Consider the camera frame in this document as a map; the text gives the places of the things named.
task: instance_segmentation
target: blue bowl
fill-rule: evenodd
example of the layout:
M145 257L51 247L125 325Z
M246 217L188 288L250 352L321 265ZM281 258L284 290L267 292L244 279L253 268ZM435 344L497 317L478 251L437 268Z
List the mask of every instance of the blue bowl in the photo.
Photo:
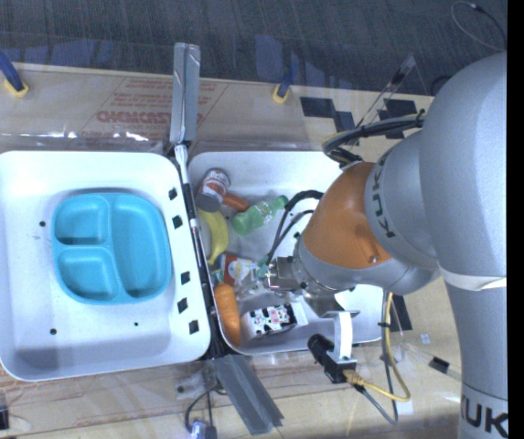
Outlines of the blue bowl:
M78 301L140 302L170 283L166 225L144 198L124 193L66 198L54 211L51 235L60 286Z

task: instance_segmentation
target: yellow banana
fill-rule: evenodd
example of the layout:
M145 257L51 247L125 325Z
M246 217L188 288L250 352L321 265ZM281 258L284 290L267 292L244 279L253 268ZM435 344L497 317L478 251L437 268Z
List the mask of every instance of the yellow banana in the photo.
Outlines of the yellow banana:
M229 227L220 211L208 212L198 209L200 216L210 228L210 255L207 263L212 265L215 259L227 250L229 245Z

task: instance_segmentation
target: gray carpet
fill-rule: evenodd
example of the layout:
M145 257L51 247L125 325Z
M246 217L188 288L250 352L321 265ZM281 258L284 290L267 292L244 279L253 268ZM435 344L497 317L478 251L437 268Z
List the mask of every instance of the gray carpet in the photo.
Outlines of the gray carpet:
M176 42L198 44L201 75L380 91L413 53L401 91L434 94L443 76L495 53L451 18L462 0L0 0L0 49L13 60L170 73ZM481 5L507 33L508 0ZM487 15L460 24L504 46Z

